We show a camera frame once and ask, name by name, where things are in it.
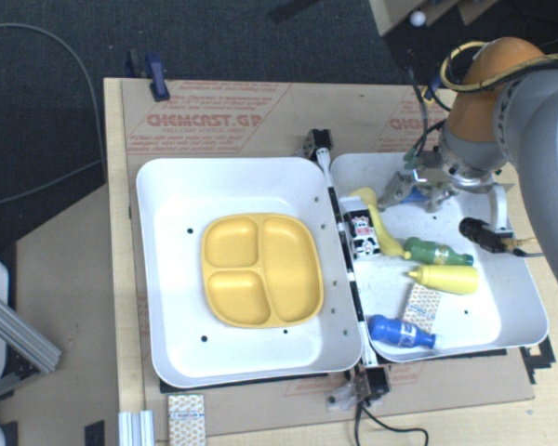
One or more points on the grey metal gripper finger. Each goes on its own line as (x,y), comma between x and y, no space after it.
(434,200)
(393,192)

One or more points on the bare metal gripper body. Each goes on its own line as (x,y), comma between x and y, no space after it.
(465,179)

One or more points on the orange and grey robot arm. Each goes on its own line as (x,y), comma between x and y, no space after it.
(530,123)

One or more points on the small blue object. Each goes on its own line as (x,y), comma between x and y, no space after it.
(415,195)

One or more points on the yellow banana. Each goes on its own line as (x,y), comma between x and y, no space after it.
(379,228)

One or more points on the green bottle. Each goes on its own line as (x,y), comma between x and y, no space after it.
(432,250)

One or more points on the white cow print carton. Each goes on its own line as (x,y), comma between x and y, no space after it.
(363,240)

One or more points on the yellow squeeze bottle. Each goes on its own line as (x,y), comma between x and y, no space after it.
(451,279)

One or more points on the thin black and white rod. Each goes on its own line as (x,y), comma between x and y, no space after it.
(353,277)

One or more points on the white orange patterned packet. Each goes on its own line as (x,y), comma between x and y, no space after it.
(186,418)
(421,309)

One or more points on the white plastic tray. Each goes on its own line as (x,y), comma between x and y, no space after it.
(176,267)
(497,305)

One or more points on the yellow divided plate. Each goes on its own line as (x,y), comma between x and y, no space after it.
(283,267)

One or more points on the blue bottle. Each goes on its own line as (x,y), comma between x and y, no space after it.
(397,330)

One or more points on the white ball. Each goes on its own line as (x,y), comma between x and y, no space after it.
(417,18)

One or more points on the brown cardboard board red print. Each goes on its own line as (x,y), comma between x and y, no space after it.
(204,119)

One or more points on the black cylinder on white bracket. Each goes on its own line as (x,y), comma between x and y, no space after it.
(486,235)

